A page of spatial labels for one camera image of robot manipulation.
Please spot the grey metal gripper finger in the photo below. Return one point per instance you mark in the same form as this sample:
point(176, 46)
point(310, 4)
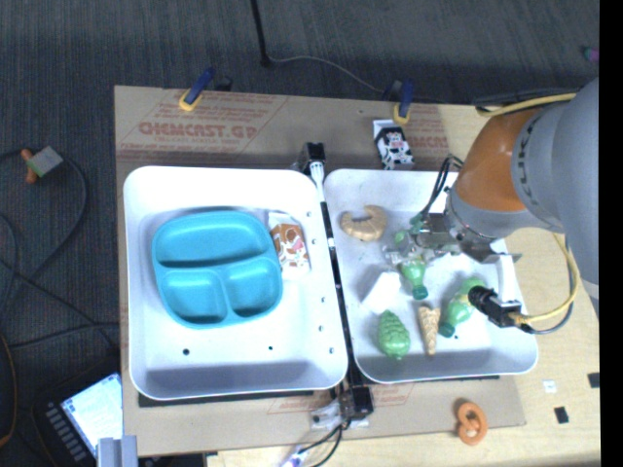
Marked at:
point(433, 254)
point(400, 253)

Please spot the brown cardboard board red print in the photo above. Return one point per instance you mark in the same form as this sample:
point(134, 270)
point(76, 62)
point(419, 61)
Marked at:
point(194, 124)

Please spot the black cylinder on white bracket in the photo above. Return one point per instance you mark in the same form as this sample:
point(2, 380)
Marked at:
point(489, 302)

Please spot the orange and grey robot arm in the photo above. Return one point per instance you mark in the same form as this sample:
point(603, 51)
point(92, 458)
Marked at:
point(545, 173)

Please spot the white plastic tray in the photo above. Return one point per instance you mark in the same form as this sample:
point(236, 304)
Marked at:
point(233, 358)
point(467, 358)

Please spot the small green bottle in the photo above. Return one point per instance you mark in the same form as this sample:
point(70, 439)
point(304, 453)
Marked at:
point(414, 276)

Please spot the large green bottle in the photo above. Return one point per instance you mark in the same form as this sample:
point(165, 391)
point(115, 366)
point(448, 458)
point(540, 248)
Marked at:
point(457, 309)

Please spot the thin black and white rod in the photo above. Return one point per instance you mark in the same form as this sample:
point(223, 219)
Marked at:
point(336, 270)

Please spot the tan ice cream cone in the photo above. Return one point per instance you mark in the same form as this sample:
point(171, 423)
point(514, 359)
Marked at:
point(429, 326)

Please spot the green grapes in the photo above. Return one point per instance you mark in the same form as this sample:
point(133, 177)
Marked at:
point(393, 336)

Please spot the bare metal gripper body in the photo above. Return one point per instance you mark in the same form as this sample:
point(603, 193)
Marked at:
point(440, 229)

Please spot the tan croissant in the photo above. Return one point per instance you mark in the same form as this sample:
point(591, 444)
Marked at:
point(362, 229)

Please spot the white wedge block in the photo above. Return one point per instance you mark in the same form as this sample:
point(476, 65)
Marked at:
point(382, 291)

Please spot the brown and white carton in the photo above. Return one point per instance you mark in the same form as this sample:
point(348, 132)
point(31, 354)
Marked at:
point(291, 248)

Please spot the orange pretzel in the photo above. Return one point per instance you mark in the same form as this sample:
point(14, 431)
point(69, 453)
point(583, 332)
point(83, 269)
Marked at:
point(471, 423)

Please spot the black and white cow carton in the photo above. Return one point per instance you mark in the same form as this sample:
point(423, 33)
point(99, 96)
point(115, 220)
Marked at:
point(395, 146)

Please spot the blue divided plate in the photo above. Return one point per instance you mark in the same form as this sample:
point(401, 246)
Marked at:
point(214, 241)

